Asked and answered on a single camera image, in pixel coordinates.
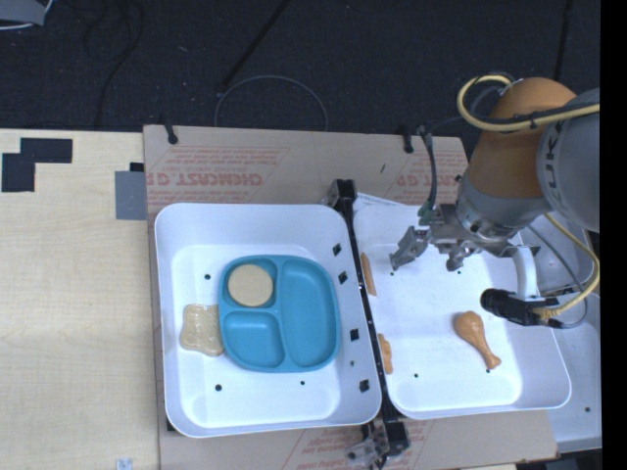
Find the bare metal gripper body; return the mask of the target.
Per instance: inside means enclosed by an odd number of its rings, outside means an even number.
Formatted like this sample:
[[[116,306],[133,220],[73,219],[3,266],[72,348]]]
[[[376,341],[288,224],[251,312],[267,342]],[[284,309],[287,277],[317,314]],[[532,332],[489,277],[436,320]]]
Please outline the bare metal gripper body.
[[[480,252],[508,258],[515,252],[509,241],[514,234],[514,228],[492,221],[466,203],[441,204],[431,215],[427,239],[451,258]]]

